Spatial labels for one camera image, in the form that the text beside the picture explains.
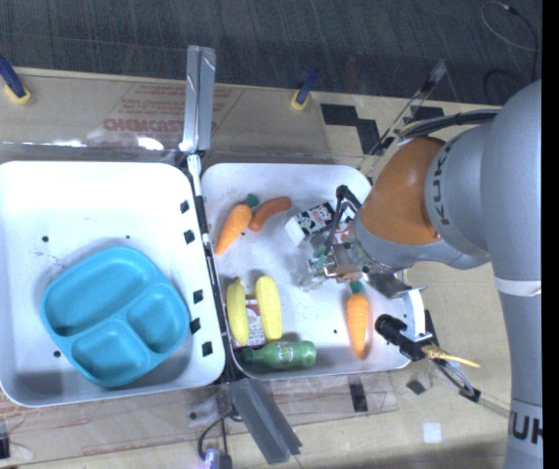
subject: white sticker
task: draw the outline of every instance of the white sticker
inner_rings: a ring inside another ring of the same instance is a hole
[[[438,422],[423,423],[423,441],[431,444],[443,442],[443,433]]]

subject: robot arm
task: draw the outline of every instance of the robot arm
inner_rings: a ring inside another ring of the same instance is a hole
[[[417,261],[492,262],[512,391],[506,469],[538,469],[542,450],[541,83],[448,143],[400,147],[354,221],[352,263],[392,274]]]

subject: sausage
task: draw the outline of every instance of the sausage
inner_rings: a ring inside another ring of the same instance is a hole
[[[249,229],[258,232],[262,229],[267,220],[275,214],[288,210],[292,206],[292,201],[288,196],[280,196],[279,198],[270,199],[260,205],[249,221]]]

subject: green bottle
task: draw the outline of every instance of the green bottle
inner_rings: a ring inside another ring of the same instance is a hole
[[[269,368],[284,370],[298,366],[312,366],[317,359],[317,349],[308,340],[278,341],[265,344],[260,349],[244,348],[240,350],[240,358],[245,364],[260,363]]]

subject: table surface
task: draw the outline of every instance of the table surface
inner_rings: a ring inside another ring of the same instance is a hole
[[[0,163],[25,157],[23,143],[47,145],[54,138],[68,142],[86,137],[107,119],[128,116],[138,110],[130,105],[130,89],[154,89],[155,96],[164,92],[161,89],[172,89],[169,96],[176,101],[171,108],[177,103],[182,107],[184,98],[185,83],[178,80],[17,71],[34,104],[28,110],[9,103],[0,83]],[[381,134],[408,103],[312,92],[306,109],[296,111],[289,106],[291,91],[217,85],[215,92],[213,151],[204,165],[223,160],[312,160],[348,164],[369,177],[377,175],[396,148],[391,146],[383,157],[365,157],[360,130],[374,125]],[[158,105],[145,107],[146,112],[155,117]],[[424,106],[444,114],[479,108],[432,101]],[[323,108],[353,112],[357,118],[332,124]],[[438,137],[449,139],[461,130],[447,129]],[[482,392],[480,402],[463,399],[429,362],[413,362],[394,372],[273,381],[272,393],[303,445],[301,454],[279,468],[501,466],[510,362],[492,269],[461,272],[419,263],[407,275],[410,285],[425,287],[423,301],[441,345],[481,365],[463,369]],[[423,385],[422,394],[407,387],[412,380]],[[365,389],[366,412],[353,408],[349,384],[357,382]],[[0,460],[0,467],[199,467],[196,440],[205,425],[199,418],[192,422],[190,413],[198,411],[215,388],[45,408],[16,405],[0,388],[0,434],[9,436],[12,454]],[[226,429],[235,467],[267,465],[242,423],[228,419]],[[222,448],[219,435],[219,429],[213,429],[206,446]]]

